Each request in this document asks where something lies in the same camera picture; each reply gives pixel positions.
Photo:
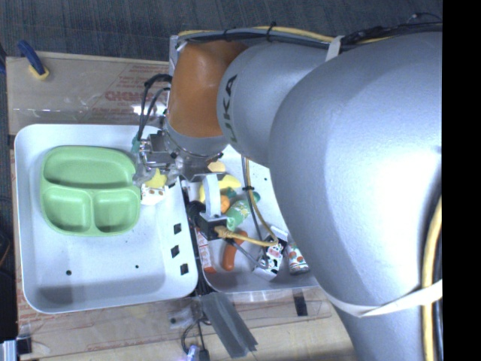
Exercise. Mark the orange sausage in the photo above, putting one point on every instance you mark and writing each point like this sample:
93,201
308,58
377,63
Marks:
229,258

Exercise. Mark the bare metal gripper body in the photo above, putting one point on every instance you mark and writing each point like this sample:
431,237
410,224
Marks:
159,150

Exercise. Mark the white carton with orange dots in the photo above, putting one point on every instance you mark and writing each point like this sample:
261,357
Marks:
153,196

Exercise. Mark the black and white cow carton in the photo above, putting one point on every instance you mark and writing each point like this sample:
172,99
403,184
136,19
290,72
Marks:
272,258

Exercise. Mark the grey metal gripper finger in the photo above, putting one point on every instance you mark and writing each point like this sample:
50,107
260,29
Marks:
141,173
171,178

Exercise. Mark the orange carrot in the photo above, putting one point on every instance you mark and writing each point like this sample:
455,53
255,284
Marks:
224,203

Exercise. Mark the black cylinder on white bracket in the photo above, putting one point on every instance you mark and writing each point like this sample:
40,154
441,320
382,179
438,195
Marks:
212,198

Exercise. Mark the green and yellow packet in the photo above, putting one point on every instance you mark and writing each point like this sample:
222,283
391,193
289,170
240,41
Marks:
238,213

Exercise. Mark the orange toy food piece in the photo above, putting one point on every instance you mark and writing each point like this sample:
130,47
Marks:
217,167

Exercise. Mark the yellow toy food piece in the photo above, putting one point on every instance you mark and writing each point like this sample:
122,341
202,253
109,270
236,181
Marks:
156,179

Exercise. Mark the white carton with orange print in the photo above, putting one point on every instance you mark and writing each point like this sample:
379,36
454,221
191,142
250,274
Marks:
206,256

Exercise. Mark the green divided plate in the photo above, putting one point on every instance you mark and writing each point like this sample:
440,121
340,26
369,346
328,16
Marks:
75,201

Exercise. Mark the white plastic tray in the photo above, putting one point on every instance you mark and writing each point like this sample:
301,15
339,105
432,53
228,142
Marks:
240,280
97,269

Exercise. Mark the yellow banana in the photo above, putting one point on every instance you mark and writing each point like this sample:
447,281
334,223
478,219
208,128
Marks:
229,182

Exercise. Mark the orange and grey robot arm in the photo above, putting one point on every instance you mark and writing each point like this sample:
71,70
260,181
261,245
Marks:
338,145

